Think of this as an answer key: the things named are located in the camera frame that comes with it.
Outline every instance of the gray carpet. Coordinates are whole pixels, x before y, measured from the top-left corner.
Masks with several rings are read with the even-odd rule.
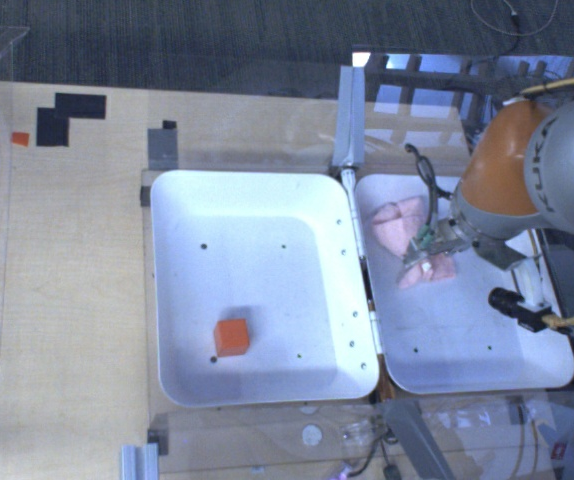
[[[510,1],[524,31],[554,3]],[[511,30],[501,3],[478,4]],[[0,24],[31,27],[17,51],[22,81],[312,97],[335,94],[357,45],[493,55],[513,44],[469,0],[0,0]],[[516,53],[574,56],[574,0]]]

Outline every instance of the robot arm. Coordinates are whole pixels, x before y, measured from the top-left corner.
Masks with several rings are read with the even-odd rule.
[[[405,265],[473,246],[510,269],[523,256],[504,242],[533,228],[574,234],[574,101],[554,112],[533,101],[503,108],[451,197],[449,217],[411,241]]]

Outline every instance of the wooden table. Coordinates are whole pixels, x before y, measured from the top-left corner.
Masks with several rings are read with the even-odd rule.
[[[70,120],[68,148],[36,147],[36,109],[53,107],[56,92],[107,95],[106,119]],[[208,168],[234,160],[245,169],[278,155],[283,164],[298,158],[308,170],[324,171],[333,147],[336,104],[22,83],[13,84],[12,93],[13,130],[31,137],[29,147],[14,146],[12,151],[0,480],[114,480],[120,447],[145,443],[154,417],[149,414],[150,395],[155,398],[159,390],[152,387],[155,379],[148,370],[147,233],[139,198],[147,168],[147,129],[160,128],[163,119],[176,121],[185,166]],[[369,116],[379,120],[380,128],[387,119],[375,114],[368,109],[368,128]],[[399,144],[388,145],[382,133],[375,135],[367,148],[368,158],[378,159],[376,168],[413,172]],[[441,153],[435,157],[441,174],[462,172],[466,147],[464,141],[461,147],[454,144],[458,141],[435,150]],[[266,166],[271,169],[271,162]],[[326,410],[319,411],[322,419]],[[229,435],[246,431],[242,426]],[[518,442],[512,436],[513,444],[494,455],[498,464],[515,456]],[[211,439],[209,432],[203,437]],[[492,442],[472,457],[488,457],[494,447]],[[475,463],[462,443],[447,449],[469,478]],[[240,447],[232,450],[242,453]],[[253,457],[253,450],[247,452]],[[410,475],[405,478],[415,478],[400,446],[390,452]],[[293,463],[302,453],[302,462]],[[525,453],[533,454],[533,449]],[[321,461],[326,453],[311,450],[287,455],[290,460],[271,466],[162,478],[323,479],[338,464]],[[382,457],[375,458],[362,478],[382,478],[383,464]]]

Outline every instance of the pink sponge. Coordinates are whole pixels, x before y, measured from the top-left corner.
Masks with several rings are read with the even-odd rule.
[[[382,206],[372,220],[378,243],[399,258],[407,252],[410,240],[425,222],[425,211],[420,197]],[[398,282],[408,288],[419,281],[439,281],[456,276],[454,261],[444,254],[431,256],[408,269]]]

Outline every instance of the orange cube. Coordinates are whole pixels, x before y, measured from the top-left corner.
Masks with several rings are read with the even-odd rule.
[[[12,132],[11,142],[17,146],[29,147],[29,134],[23,132]]]
[[[249,333],[244,318],[220,320],[214,329],[218,357],[242,356],[249,348]]]

